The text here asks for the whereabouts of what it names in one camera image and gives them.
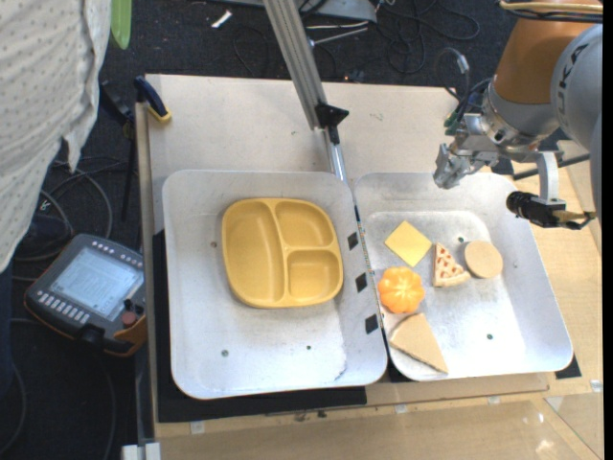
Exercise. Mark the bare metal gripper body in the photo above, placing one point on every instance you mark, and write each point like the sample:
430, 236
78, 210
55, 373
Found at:
479, 137

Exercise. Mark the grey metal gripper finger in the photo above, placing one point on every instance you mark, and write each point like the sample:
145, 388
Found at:
441, 166
457, 173

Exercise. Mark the green plastic knife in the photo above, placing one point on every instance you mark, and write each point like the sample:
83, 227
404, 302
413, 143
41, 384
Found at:
121, 17

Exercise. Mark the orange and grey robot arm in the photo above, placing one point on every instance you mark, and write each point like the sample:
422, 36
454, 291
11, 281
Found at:
536, 55

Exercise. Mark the yellow cheese slice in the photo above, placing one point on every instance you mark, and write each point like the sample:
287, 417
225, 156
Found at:
408, 243

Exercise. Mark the round tan biscuit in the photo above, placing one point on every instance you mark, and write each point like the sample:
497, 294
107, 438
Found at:
483, 259

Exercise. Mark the toy pizza slice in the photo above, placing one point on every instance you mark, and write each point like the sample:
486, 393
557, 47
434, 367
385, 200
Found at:
445, 269

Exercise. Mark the thin black and white rod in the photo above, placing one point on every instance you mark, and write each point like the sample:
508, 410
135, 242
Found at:
339, 163

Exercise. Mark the orange toy pumpkin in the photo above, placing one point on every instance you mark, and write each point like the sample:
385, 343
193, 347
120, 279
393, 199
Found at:
401, 290

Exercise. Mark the white plastic tray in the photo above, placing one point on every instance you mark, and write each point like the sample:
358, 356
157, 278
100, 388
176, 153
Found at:
201, 276
507, 314

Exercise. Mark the tan triangular bread slice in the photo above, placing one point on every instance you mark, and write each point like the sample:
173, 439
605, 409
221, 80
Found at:
416, 340

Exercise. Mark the yellow divided plate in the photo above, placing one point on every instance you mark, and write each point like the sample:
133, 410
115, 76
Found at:
254, 252

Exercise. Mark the pale flat board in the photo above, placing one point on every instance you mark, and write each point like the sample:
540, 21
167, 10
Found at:
230, 127

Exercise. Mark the person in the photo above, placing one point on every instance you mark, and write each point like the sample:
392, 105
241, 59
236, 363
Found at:
43, 89

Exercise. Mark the black cylinder on white bracket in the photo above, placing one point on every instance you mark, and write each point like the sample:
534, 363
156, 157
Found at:
536, 208

